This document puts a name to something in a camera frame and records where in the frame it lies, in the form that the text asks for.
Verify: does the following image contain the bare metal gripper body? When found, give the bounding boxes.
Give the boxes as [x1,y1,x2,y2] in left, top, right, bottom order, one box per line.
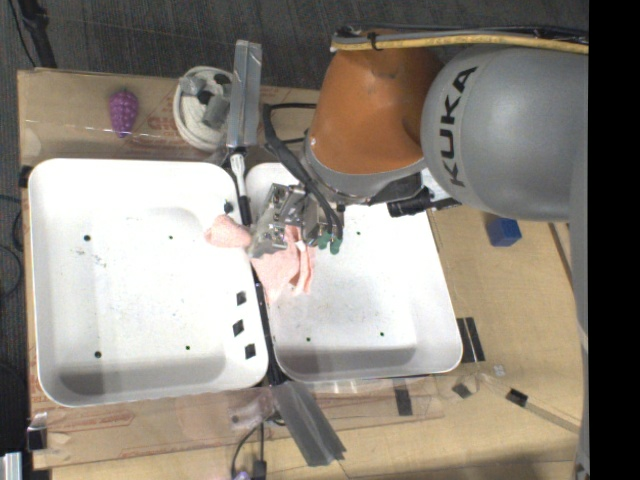
[256,182,346,249]

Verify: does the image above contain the black cylinder on white bracket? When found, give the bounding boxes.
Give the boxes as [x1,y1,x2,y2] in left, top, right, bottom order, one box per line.
[386,167,462,219]

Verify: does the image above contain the purple grapes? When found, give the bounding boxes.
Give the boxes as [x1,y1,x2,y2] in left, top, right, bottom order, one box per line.
[108,86,141,139]

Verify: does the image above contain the white plastic tray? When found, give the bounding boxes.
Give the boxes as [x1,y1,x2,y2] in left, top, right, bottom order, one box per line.
[243,161,465,384]
[27,156,271,410]

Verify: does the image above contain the blue cube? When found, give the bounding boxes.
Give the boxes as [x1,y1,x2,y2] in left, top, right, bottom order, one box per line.
[485,216,524,248]

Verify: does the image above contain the pink cloth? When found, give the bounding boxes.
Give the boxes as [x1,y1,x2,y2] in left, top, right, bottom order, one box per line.
[203,213,319,305]

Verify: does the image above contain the brown cardboard board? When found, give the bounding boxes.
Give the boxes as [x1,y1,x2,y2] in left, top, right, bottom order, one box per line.
[16,66,447,471]

